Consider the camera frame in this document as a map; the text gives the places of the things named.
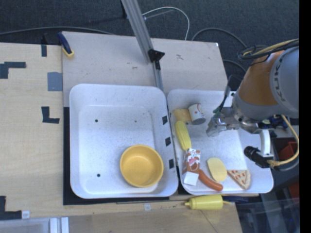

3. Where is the white plastic tray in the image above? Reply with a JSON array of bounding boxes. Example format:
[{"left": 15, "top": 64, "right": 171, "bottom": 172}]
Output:
[
  {"left": 69, "top": 83, "right": 179, "bottom": 200},
  {"left": 167, "top": 88, "right": 275, "bottom": 196}
]

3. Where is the yellow squeeze bottle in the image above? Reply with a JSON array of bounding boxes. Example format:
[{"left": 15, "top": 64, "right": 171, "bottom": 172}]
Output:
[{"left": 184, "top": 194, "right": 232, "bottom": 211}]

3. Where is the pizza slice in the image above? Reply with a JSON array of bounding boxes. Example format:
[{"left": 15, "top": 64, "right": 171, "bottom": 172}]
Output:
[{"left": 227, "top": 169, "right": 252, "bottom": 190}]

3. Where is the yellow cheese block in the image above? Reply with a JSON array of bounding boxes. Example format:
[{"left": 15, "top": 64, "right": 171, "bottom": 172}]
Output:
[{"left": 173, "top": 108, "right": 191, "bottom": 124}]

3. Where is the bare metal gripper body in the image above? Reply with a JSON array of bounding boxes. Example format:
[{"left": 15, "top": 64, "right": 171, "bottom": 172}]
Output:
[{"left": 213, "top": 106, "right": 266, "bottom": 134}]

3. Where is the yellow bowl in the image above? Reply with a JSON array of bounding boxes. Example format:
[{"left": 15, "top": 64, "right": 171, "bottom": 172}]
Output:
[{"left": 119, "top": 144, "right": 164, "bottom": 188}]

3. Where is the white can with red print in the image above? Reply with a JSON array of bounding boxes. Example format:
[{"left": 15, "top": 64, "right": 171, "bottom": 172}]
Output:
[{"left": 188, "top": 103, "right": 207, "bottom": 126}]

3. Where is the yellow oval crisp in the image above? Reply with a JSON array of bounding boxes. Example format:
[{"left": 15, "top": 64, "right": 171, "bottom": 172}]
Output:
[{"left": 207, "top": 157, "right": 228, "bottom": 183}]

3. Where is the black cylinder on white bracket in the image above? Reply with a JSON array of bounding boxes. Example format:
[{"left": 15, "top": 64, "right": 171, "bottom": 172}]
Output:
[{"left": 243, "top": 129, "right": 276, "bottom": 169}]

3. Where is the orange sausage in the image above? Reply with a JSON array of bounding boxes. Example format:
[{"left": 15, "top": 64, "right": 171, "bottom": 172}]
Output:
[{"left": 198, "top": 169, "right": 224, "bottom": 192}]

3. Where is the yellow corn cob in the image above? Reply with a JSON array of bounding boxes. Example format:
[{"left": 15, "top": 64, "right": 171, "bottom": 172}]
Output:
[{"left": 174, "top": 120, "right": 192, "bottom": 151}]

